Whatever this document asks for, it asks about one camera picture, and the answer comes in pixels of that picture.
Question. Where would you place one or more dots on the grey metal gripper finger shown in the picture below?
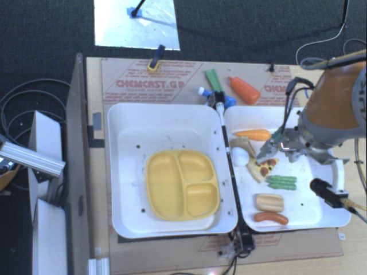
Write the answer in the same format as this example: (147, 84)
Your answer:
(265, 153)
(295, 156)

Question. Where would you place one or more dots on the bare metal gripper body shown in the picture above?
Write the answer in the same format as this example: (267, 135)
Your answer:
(296, 142)

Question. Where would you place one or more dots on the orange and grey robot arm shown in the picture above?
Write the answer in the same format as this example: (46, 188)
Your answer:
(335, 102)

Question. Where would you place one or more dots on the pizza slice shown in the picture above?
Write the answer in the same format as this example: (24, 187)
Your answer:
(262, 171)

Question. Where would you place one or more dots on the orange carrot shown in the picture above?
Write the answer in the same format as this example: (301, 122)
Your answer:
(253, 135)

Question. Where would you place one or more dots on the white egg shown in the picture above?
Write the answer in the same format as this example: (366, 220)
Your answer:
(240, 156)

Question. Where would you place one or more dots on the beige bread piece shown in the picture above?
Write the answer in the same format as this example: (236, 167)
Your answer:
(241, 142)

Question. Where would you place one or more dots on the green asparagus bundle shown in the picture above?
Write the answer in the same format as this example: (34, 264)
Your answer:
(282, 182)

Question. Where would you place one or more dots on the thin black and white rod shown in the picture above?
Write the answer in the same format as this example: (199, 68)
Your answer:
(229, 153)

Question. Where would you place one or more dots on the tan hot dog bun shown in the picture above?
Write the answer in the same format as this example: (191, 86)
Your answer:
(270, 202)

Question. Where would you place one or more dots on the white plastic tray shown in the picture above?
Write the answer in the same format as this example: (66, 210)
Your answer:
(129, 130)
(304, 211)

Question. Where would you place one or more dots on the blue and white bottle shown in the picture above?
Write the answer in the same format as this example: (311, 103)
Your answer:
(230, 99)

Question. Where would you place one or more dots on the orange bottle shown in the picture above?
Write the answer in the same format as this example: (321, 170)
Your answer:
(246, 92)

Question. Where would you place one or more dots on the orange sausage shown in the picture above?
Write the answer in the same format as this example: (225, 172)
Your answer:
(271, 218)

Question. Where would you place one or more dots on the green tube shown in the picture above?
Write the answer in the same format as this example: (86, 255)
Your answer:
(213, 79)

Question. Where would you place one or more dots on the yellow divided plate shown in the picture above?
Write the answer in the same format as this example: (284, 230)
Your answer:
(166, 182)

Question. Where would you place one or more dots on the brown cardboard board red print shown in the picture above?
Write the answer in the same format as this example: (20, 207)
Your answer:
(172, 79)

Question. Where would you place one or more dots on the black cylinder on white bracket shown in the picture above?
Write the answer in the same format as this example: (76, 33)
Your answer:
(325, 192)

